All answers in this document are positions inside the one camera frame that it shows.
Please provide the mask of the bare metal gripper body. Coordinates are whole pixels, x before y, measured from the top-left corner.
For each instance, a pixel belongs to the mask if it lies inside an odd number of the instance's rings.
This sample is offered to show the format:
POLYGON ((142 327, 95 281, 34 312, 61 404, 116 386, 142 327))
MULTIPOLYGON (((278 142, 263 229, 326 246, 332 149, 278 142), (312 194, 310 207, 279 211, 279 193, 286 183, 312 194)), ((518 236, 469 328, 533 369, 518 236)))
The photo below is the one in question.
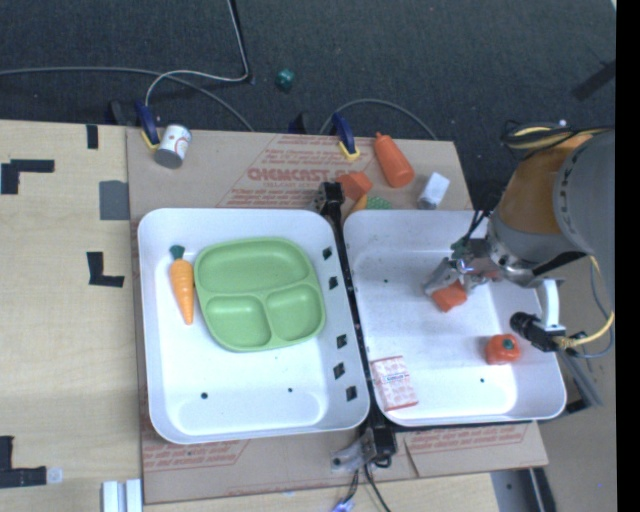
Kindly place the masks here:
POLYGON ((521 287, 538 282, 534 264, 510 251, 500 241, 461 238, 451 245, 453 268, 475 281, 509 281, 521 287))

